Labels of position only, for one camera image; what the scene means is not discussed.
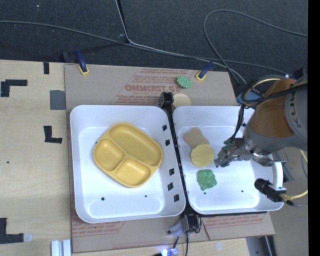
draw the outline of yellow plate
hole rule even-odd
[[[120,184],[136,188],[143,185],[163,160],[161,146],[130,123],[111,126],[97,141],[93,159],[99,168]]]

